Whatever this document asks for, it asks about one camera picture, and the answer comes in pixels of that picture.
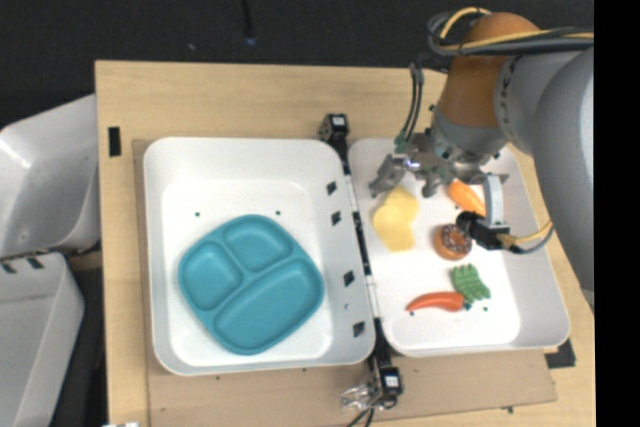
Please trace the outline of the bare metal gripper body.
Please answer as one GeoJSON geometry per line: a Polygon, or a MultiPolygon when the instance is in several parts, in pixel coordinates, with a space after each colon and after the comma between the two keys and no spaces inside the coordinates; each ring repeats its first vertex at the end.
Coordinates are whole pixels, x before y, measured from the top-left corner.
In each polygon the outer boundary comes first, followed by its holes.
{"type": "Polygon", "coordinates": [[[438,129],[414,132],[399,143],[399,152],[404,154],[405,167],[417,178],[434,183],[436,180],[449,183],[460,180],[466,184],[477,184],[483,180],[483,167],[489,163],[490,155],[479,155],[463,149],[438,129]]]}

